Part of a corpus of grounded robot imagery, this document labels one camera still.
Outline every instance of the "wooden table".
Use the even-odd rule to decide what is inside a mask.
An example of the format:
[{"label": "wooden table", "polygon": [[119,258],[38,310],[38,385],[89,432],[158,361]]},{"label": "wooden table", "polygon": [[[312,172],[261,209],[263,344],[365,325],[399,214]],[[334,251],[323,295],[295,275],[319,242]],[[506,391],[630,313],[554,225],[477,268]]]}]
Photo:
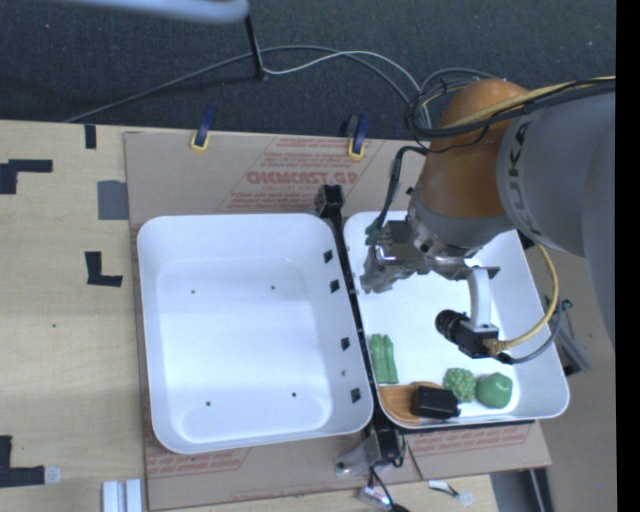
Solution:
[{"label": "wooden table", "polygon": [[[12,467],[59,467],[61,481],[0,489],[0,510],[97,511],[101,483],[141,479],[144,459],[129,224],[99,220],[96,183],[125,181],[122,134],[100,127],[0,121],[0,162],[52,159],[53,173],[19,173],[0,195],[0,435]],[[100,251],[120,287],[88,286],[86,251]],[[453,479],[465,510],[496,511],[487,475]],[[425,482],[390,486],[412,512],[462,505]],[[369,510],[356,491],[197,510]]]}]

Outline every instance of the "white tube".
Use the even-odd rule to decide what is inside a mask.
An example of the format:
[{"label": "white tube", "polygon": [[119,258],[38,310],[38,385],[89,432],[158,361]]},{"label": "white tube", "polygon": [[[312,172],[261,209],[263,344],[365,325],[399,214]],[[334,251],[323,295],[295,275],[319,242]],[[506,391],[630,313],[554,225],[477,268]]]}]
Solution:
[{"label": "white tube", "polygon": [[236,23],[249,14],[249,0],[55,0],[204,24]]}]

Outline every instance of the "cardboard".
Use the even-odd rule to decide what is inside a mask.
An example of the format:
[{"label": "cardboard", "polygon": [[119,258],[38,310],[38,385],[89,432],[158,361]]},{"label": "cardboard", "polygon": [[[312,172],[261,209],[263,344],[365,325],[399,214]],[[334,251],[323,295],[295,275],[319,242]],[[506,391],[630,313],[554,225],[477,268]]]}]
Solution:
[{"label": "cardboard", "polygon": [[[155,439],[150,422],[136,238],[161,215],[312,211],[323,184],[343,187],[345,217],[382,207],[389,169],[405,141],[368,140],[360,161],[346,139],[211,133],[208,149],[190,148],[189,132],[126,133],[129,222],[143,396],[145,467],[150,510],[359,488],[368,475],[336,477],[335,456],[360,434],[183,456]],[[422,157],[404,157],[401,193],[420,173]],[[407,436],[404,464],[385,483],[484,474],[550,464],[538,423]]]}]

